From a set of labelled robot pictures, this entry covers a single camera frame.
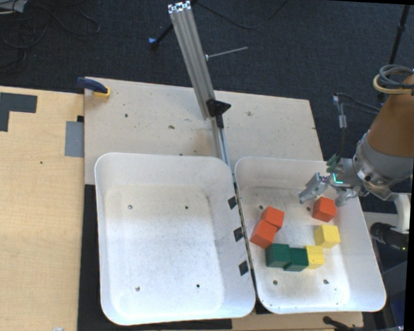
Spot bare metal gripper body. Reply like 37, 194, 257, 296
327, 156, 394, 202

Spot orange cube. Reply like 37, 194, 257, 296
248, 219, 280, 251
260, 205, 286, 229
311, 195, 339, 223

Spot yellow cube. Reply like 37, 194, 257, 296
312, 223, 342, 251
304, 245, 327, 270

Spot green cube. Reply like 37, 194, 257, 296
264, 242, 293, 270
283, 247, 311, 274

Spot white plastic tray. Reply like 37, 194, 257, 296
224, 155, 396, 323
83, 148, 267, 331

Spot pale wood board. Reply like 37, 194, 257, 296
67, 77, 380, 331

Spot black cylinder on white bracket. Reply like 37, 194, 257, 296
368, 190, 412, 253

